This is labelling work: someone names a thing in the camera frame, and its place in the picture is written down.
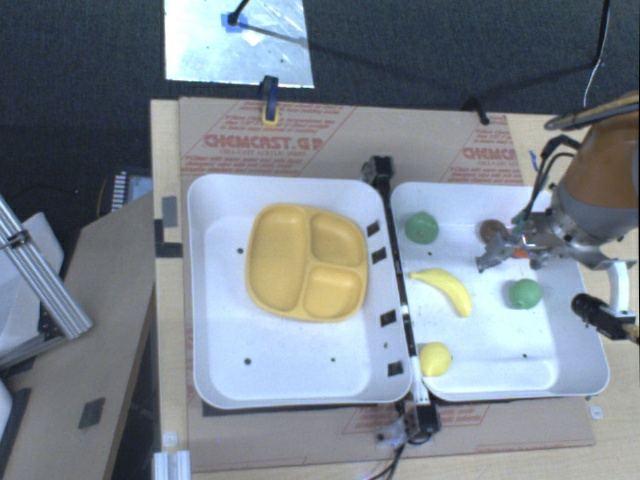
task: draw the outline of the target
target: yellow divided plate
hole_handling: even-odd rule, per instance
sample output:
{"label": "yellow divided plate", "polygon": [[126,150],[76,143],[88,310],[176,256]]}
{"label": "yellow divided plate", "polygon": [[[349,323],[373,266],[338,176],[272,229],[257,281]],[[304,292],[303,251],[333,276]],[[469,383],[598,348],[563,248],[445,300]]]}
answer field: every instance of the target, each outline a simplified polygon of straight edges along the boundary
{"label": "yellow divided plate", "polygon": [[337,322],[353,315],[367,289],[367,245],[336,213],[274,204],[258,214],[247,250],[253,301],[280,316]]}

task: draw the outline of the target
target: banana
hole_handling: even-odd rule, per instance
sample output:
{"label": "banana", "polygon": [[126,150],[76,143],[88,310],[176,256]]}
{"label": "banana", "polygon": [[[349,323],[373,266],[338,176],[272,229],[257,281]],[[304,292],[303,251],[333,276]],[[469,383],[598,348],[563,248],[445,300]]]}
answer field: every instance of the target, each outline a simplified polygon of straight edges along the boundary
{"label": "banana", "polygon": [[442,290],[451,299],[456,311],[464,317],[471,315],[471,295],[462,282],[441,268],[409,272],[409,279],[419,279]]}

